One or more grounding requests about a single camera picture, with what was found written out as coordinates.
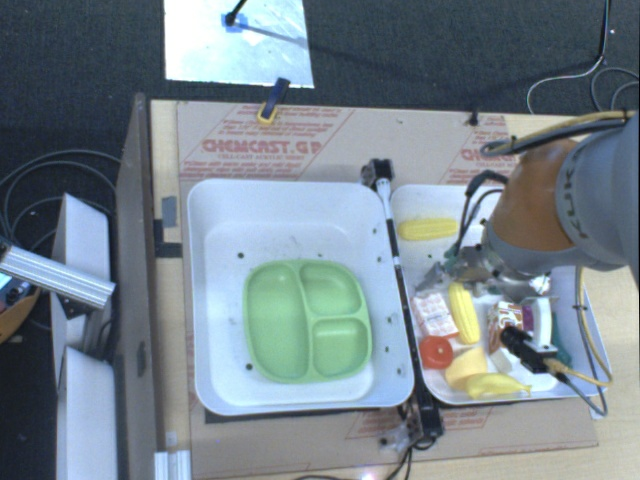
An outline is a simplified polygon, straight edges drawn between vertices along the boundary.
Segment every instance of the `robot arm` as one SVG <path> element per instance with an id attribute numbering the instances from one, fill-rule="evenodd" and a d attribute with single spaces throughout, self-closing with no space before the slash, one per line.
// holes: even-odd
<path id="1" fill-rule="evenodd" d="M 483 237 L 493 272 L 629 265 L 638 284 L 638 115 L 525 153 Z"/>

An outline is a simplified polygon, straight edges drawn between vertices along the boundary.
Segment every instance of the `white plastic tray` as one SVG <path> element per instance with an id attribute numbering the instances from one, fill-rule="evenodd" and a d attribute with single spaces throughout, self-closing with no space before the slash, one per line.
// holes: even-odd
<path id="1" fill-rule="evenodd" d="M 490 188 L 479 190 L 474 197 L 474 200 L 480 196 L 483 191 L 489 190 Z M 450 217 L 459 220 L 464 206 L 464 191 L 465 187 L 450 185 L 402 186 L 393 193 L 391 201 L 396 224 L 406 220 L 435 217 Z M 474 224 L 467 232 L 465 240 L 463 241 L 463 246 L 475 245 L 480 241 L 483 228 L 479 222 L 481 219 L 488 218 L 491 215 L 497 200 L 498 194 L 487 196 L 485 201 L 483 201 L 481 210 L 476 217 Z M 410 297 L 415 294 L 415 286 L 424 279 L 424 275 L 431 266 L 437 261 L 442 261 L 445 251 L 449 249 L 455 239 L 456 237 L 450 237 L 422 242 L 406 241 L 402 239 L 398 240 L 400 258 L 405 274 L 408 295 Z M 554 298 L 552 309 L 556 312 L 562 343 L 572 356 L 574 369 L 590 374 L 588 359 L 580 339 L 575 310 L 572 307 L 575 304 L 574 274 L 575 269 L 573 267 L 563 267 L 552 271 L 552 290 L 550 294 L 550 296 Z M 448 301 L 448 294 L 446 291 L 443 291 L 442 295 Z M 487 351 L 487 311 L 499 300 L 499 296 L 491 295 L 474 298 L 474 305 L 482 331 L 480 344 L 484 347 L 485 352 Z M 597 325 L 593 318 L 593 311 L 588 311 L 587 317 L 596 345 L 602 357 L 607 361 L 600 333 L 598 332 Z M 414 330 L 416 332 L 416 340 L 419 343 L 423 336 L 420 335 L 420 330 L 415 324 Z M 452 339 L 451 343 L 455 352 L 459 352 L 463 348 L 468 348 L 468 346 L 465 347 L 457 339 Z M 491 360 L 488 358 L 488 355 L 487 361 L 489 371 L 497 371 Z M 600 378 L 604 378 L 604 373 L 601 370 L 597 371 Z M 433 395 L 441 401 L 451 405 L 486 404 L 576 396 L 570 388 L 559 383 L 551 375 L 534 375 L 524 369 L 524 367 L 521 367 L 516 373 L 513 373 L 512 376 L 517 378 L 523 384 L 532 385 L 531 396 L 528 396 L 526 393 L 522 393 L 515 395 L 502 395 L 492 399 L 484 398 L 477 401 L 472 400 L 464 391 L 452 389 L 445 381 L 442 370 L 424 369 L 422 373 L 429 391 L 431 391 Z M 595 386 L 577 379 L 574 382 L 588 396 L 594 396 L 597 394 Z"/>
<path id="2" fill-rule="evenodd" d="M 382 204 L 355 183 L 206 180 L 187 201 L 195 386 L 222 415 L 391 407 L 414 380 Z M 373 351 L 353 377 L 282 384 L 251 363 L 242 291 L 252 268 L 326 259 L 350 269 L 369 306 Z"/>

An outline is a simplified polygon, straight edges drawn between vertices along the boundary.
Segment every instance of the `table surface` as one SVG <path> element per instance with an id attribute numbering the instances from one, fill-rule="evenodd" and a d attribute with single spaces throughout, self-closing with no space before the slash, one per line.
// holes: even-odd
<path id="1" fill-rule="evenodd" d="M 152 135 L 175 133 L 169 109 L 171 102 L 152 111 Z M 522 135 L 555 124 L 563 118 L 553 116 L 505 116 L 509 131 Z M 154 149 L 152 151 L 154 192 L 163 193 L 165 184 L 172 181 L 167 173 L 174 172 L 175 153 Z M 160 258 L 157 262 L 157 297 L 163 307 L 183 304 L 183 283 L 180 260 Z M 595 422 L 599 446 L 572 450 L 554 450 L 543 453 L 511 454 L 506 456 L 475 457 L 466 459 L 420 461 L 417 455 L 413 462 L 412 479 L 463 478 L 511 479 L 534 478 L 615 478 L 632 479 L 640 475 L 640 382 L 639 382 L 639 311 L 638 289 L 630 270 L 614 272 L 585 272 L 585 284 L 594 308 L 600 334 L 605 343 L 614 374 L 614 384 L 607 391 L 609 415 Z M 184 336 L 184 318 L 176 312 L 162 311 L 158 314 L 160 340 L 170 336 Z M 160 353 L 155 361 L 162 372 L 161 393 L 164 409 L 164 427 L 176 432 L 178 448 L 188 447 L 189 417 L 186 386 L 186 356 L 184 348 L 171 353 Z M 391 472 L 390 466 L 367 467 L 366 469 L 341 469 L 322 471 L 319 474 L 339 478 L 382 479 Z M 253 477 L 258 480 L 285 480 L 301 476 L 281 474 Z"/>

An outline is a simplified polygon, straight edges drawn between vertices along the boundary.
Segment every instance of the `green plate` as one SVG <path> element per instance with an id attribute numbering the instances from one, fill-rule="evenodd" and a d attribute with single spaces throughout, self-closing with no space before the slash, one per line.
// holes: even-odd
<path id="1" fill-rule="evenodd" d="M 245 282 L 243 316 L 254 366 L 277 382 L 349 377 L 371 357 L 367 303 L 358 280 L 338 263 L 260 265 Z"/>

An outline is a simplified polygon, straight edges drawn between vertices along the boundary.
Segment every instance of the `red tomato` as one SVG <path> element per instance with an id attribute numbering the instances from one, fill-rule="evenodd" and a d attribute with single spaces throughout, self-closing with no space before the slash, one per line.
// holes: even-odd
<path id="1" fill-rule="evenodd" d="M 453 361 L 453 348 L 447 338 L 427 336 L 420 342 L 422 366 L 434 370 L 444 370 Z"/>

